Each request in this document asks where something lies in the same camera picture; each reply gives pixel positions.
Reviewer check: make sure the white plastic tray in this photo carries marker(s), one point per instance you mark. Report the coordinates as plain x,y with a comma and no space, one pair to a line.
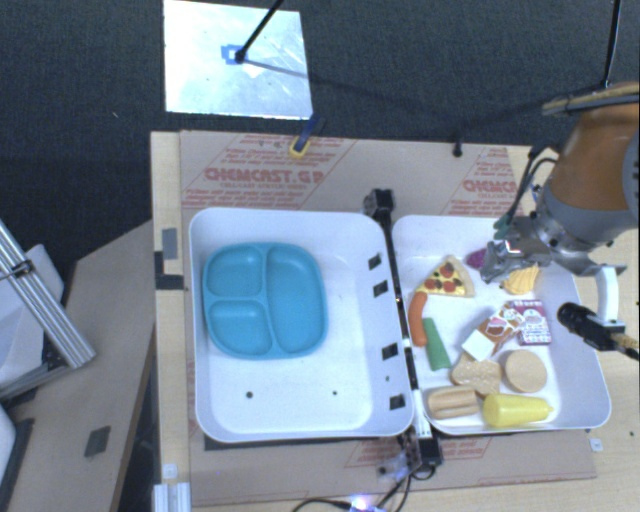
570,390
310,400

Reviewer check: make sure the toy pizza slice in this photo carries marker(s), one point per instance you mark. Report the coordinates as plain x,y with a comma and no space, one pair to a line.
447,280

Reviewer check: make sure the green toy stick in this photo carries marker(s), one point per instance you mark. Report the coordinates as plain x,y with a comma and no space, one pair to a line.
437,347

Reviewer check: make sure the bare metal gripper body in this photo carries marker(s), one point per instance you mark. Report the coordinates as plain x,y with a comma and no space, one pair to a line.
532,246

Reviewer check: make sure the pink and white carton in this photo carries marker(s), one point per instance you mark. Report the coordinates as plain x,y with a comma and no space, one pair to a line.
535,322

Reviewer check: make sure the blue divided plate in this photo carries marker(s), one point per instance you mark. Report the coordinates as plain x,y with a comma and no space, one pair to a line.
295,300

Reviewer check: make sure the thin black and white rod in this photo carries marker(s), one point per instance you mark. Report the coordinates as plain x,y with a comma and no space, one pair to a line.
400,300

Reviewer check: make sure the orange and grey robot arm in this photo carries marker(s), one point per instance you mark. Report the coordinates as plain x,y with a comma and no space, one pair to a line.
590,165

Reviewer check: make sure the orange and white carton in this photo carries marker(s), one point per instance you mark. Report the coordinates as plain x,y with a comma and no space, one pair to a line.
492,330

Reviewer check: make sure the toy hot dog bun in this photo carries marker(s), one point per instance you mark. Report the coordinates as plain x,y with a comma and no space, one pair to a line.
452,402

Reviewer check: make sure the orange toy sausage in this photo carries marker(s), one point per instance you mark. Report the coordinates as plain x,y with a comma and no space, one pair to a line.
417,317

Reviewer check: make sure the yellow plastic bottle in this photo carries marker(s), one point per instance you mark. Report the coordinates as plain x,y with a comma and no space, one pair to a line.
515,411

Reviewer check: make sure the purple toy grapes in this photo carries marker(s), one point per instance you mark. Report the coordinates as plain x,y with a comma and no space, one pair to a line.
475,257

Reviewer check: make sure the yellow toy banana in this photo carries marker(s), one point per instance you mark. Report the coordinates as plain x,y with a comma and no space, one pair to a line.
522,282

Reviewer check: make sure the round tan biscuit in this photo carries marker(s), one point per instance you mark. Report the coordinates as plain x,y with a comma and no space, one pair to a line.
525,371

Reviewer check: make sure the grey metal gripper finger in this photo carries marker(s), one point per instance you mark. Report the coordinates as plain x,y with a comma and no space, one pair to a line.
490,262
510,272

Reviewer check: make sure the toy bread slice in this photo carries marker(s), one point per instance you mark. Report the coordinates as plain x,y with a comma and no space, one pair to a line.
477,375

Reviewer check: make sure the brown cardboard board red print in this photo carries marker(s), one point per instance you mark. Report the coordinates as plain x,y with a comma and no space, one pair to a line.
340,165

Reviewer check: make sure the black cylinder on white bracket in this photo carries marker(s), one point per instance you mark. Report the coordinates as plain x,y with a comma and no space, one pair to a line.
580,322

